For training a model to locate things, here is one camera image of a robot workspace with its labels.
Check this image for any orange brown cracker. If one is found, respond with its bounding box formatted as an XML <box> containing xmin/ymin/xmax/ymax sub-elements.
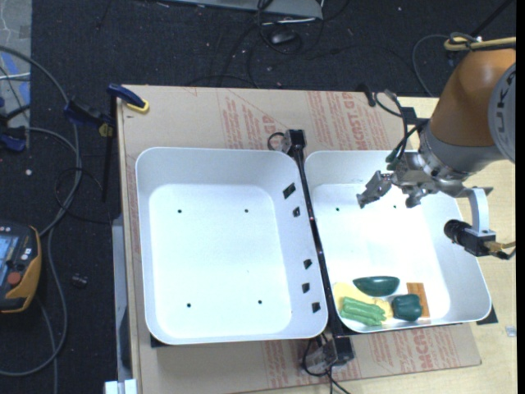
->
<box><xmin>406</xmin><ymin>282</ymin><xmax>431</xmax><ymax>318</ymax></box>

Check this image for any black block with wires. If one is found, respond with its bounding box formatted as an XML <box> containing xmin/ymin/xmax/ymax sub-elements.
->
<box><xmin>304</xmin><ymin>336</ymin><xmax>354</xmax><ymax>375</ymax></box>
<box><xmin>281</xmin><ymin>128</ymin><xmax>306</xmax><ymax>152</ymax></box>

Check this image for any yellow toy food piece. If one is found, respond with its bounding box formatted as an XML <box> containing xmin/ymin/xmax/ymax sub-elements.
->
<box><xmin>332</xmin><ymin>282</ymin><xmax>391</xmax><ymax>323</ymax></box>

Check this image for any white plastic tray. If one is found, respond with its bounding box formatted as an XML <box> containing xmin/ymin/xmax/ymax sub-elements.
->
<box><xmin>135</xmin><ymin>146</ymin><xmax>330</xmax><ymax>346</ymax></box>
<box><xmin>304</xmin><ymin>149</ymin><xmax>492</xmax><ymax>334</ymax></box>

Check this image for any dark green bell pepper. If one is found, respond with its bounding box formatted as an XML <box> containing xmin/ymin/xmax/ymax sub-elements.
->
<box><xmin>390</xmin><ymin>294</ymin><xmax>423</xmax><ymax>322</ymax></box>

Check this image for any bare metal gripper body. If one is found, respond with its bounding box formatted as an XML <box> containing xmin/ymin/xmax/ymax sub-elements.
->
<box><xmin>391</xmin><ymin>152</ymin><xmax>468</xmax><ymax>199</ymax></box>

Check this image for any light green bean bundle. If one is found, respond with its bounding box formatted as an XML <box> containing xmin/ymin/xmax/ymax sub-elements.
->
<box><xmin>340</xmin><ymin>296</ymin><xmax>387</xmax><ymax>327</ymax></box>

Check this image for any black cylinder on white bracket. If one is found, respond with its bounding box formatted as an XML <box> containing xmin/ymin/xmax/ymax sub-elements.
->
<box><xmin>443</xmin><ymin>186</ymin><xmax>497</xmax><ymax>257</ymax></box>

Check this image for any brown cardboard board red print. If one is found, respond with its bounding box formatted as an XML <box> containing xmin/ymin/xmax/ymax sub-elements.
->
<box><xmin>119</xmin><ymin>84</ymin><xmax>482</xmax><ymax>394</ymax></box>

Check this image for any dark green watermelon slice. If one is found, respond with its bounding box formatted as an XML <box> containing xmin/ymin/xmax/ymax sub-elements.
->
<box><xmin>352</xmin><ymin>275</ymin><xmax>401</xmax><ymax>297</ymax></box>

